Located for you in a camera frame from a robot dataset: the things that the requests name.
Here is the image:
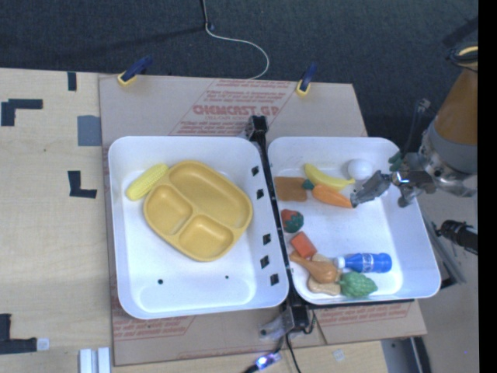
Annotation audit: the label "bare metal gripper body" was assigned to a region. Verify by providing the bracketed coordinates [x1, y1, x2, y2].
[391, 154, 478, 199]

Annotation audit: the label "white ball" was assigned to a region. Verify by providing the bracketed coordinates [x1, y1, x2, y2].
[346, 158, 374, 181]

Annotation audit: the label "orange carrot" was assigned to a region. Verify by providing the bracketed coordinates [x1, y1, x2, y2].
[301, 179, 354, 209]

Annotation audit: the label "white plastic tray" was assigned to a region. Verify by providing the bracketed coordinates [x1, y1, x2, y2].
[107, 135, 290, 320]
[267, 136, 443, 306]

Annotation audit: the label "yellow banana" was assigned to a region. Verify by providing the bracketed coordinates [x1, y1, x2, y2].
[304, 162, 356, 193]

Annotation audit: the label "blue bottle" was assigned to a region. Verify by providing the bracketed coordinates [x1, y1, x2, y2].
[334, 252, 393, 275]

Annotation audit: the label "brown bread slice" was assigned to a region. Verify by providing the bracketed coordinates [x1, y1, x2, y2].
[273, 176, 309, 203]

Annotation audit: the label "red strawberry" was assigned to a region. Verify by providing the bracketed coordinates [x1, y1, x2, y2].
[280, 208, 305, 234]

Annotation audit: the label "orange block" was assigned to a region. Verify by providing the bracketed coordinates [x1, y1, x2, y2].
[290, 231, 318, 260]

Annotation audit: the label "brown chicken drumstick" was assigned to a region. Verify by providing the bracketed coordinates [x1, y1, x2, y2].
[289, 249, 339, 284]

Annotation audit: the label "green grapes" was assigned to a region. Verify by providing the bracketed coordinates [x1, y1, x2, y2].
[336, 270, 379, 299]

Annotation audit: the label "yellow divided plate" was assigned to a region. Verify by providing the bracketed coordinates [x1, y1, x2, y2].
[142, 160, 254, 263]

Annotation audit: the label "yellow corn cob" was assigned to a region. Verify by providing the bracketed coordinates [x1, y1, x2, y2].
[125, 163, 169, 202]

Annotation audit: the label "brown cardboard board red print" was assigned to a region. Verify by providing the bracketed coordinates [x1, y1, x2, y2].
[98, 74, 428, 367]

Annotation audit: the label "black cylinder on white bracket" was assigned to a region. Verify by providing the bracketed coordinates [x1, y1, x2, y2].
[440, 219, 479, 254]

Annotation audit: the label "black block with thin wires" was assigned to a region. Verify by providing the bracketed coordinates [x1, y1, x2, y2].
[280, 300, 316, 334]
[245, 114, 270, 143]

